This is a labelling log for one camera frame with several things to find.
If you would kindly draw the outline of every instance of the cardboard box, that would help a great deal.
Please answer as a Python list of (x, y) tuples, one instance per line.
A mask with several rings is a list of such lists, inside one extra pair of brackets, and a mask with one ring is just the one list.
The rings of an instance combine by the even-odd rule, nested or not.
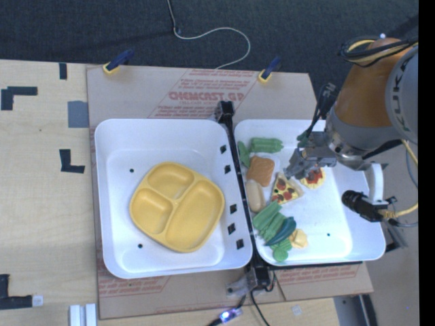
[[(87, 85), (100, 319), (237, 305), (240, 297), (229, 295), (226, 286), (245, 275), (242, 268), (139, 279), (121, 279), (107, 271), (101, 246), (94, 130), (110, 118), (213, 118), (219, 101), (234, 103), (234, 125), (252, 118), (311, 119), (315, 95), (309, 76), (274, 73), (263, 84), (255, 71), (120, 67), (107, 75), (100, 66), (91, 66)], [(276, 270), (276, 276), (277, 286), (259, 294), (258, 303), (372, 291), (364, 263)]]

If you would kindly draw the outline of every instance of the white cable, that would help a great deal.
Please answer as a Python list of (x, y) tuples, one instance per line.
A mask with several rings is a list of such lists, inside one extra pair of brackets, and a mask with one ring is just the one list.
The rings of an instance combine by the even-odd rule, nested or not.
[(167, 4), (168, 4), (169, 13), (171, 14), (172, 23), (173, 23), (173, 26), (174, 26), (174, 27), (173, 27), (174, 35), (175, 35), (176, 37), (178, 37), (179, 39), (182, 39), (182, 40), (195, 40), (195, 39), (199, 39), (200, 37), (204, 37), (204, 36), (206, 36), (206, 35), (208, 35), (208, 34), (214, 33), (215, 31), (220, 31), (220, 30), (229, 30), (229, 31), (234, 31), (234, 32), (236, 32), (236, 33), (242, 35), (242, 36), (245, 38), (245, 40), (246, 40), (246, 42), (247, 42), (247, 51), (246, 51), (245, 55), (244, 55), (243, 57), (239, 58), (239, 59), (236, 59), (236, 60), (232, 61), (232, 62), (229, 62), (229, 63), (223, 64), (223, 65), (217, 67), (216, 69), (221, 69), (221, 68), (223, 68), (223, 67), (227, 67), (228, 65), (233, 65), (233, 64), (235, 64), (235, 63), (237, 63), (237, 62), (241, 62), (241, 61), (242, 61), (243, 59), (245, 59), (245, 58), (248, 56), (248, 54), (251, 52), (251, 42), (249, 41), (248, 37), (247, 37), (244, 33), (242, 33), (241, 31), (239, 31), (239, 30), (237, 30), (237, 29), (234, 29), (234, 28), (231, 28), (231, 27), (229, 27), (229, 26), (223, 26), (223, 27), (220, 27), (220, 28), (215, 28), (215, 29), (212, 29), (212, 30), (210, 30), (210, 31), (207, 31), (206, 33), (203, 33), (203, 34), (201, 34), (201, 35), (198, 35), (198, 36), (191, 36), (191, 37), (184, 37), (184, 36), (181, 36), (181, 35), (177, 32), (176, 22), (175, 22), (175, 17), (174, 17), (174, 13), (173, 13), (173, 11), (172, 11), (172, 7), (171, 7), (171, 1), (170, 1), (170, 0), (166, 0), (166, 1), (167, 1)]

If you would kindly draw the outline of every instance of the toy pizza slice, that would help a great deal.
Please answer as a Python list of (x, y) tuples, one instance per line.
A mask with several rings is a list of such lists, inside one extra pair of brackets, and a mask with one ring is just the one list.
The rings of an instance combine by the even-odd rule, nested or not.
[(283, 173), (277, 173), (273, 184), (271, 201), (276, 200), (278, 204), (284, 204), (301, 197), (304, 192), (293, 180), (287, 179)]
[(323, 168), (310, 170), (308, 177), (304, 177), (300, 180), (300, 183), (308, 188), (318, 188), (325, 182), (325, 171)]

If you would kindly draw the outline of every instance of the blue and yellow clamp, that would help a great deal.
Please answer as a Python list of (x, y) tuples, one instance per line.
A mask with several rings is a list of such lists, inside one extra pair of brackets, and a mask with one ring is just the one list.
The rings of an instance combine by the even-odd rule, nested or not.
[(281, 58), (276, 56), (269, 66), (258, 74), (258, 80), (265, 84), (271, 78), (272, 71), (278, 71), (279, 68), (281, 68)]
[(111, 75), (119, 70), (120, 65), (126, 65), (130, 59), (135, 55), (133, 49), (123, 51), (123, 53), (117, 55), (111, 62), (103, 65), (103, 70), (106, 74)]

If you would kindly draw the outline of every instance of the yellow divided plate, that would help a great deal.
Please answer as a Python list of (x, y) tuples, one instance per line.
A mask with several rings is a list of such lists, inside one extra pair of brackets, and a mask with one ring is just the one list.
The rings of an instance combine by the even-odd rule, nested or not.
[(188, 253), (204, 245), (224, 211), (220, 188), (174, 162), (153, 167), (130, 201), (135, 225), (160, 244)]

